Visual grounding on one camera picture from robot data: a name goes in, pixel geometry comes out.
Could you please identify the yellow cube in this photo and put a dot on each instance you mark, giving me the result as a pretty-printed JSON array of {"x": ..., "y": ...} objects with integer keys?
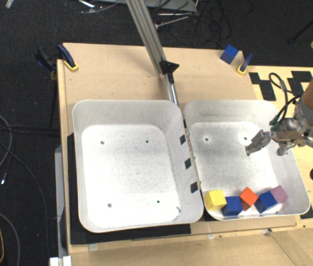
[{"x": 214, "y": 199}]

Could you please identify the pale wood board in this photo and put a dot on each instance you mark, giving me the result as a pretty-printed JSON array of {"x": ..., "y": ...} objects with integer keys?
[{"x": 112, "y": 73}]

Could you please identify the white plastic tray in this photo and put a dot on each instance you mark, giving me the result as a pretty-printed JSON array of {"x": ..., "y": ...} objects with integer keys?
[
  {"x": 128, "y": 170},
  {"x": 228, "y": 162}
]

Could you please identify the blue cube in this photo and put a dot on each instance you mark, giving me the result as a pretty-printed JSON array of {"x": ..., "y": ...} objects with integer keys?
[
  {"x": 232, "y": 205},
  {"x": 229, "y": 53},
  {"x": 266, "y": 201}
]

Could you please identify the orange cube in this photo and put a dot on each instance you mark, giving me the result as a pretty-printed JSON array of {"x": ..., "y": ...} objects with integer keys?
[{"x": 248, "y": 197}]

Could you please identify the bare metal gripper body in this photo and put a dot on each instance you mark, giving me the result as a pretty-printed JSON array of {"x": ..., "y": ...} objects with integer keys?
[{"x": 289, "y": 136}]

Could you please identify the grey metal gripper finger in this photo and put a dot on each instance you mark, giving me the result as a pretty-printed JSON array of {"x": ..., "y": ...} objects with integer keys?
[
  {"x": 283, "y": 149},
  {"x": 257, "y": 144}
]

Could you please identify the purple cube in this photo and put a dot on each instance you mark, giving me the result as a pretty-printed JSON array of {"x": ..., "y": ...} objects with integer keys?
[{"x": 279, "y": 194}]

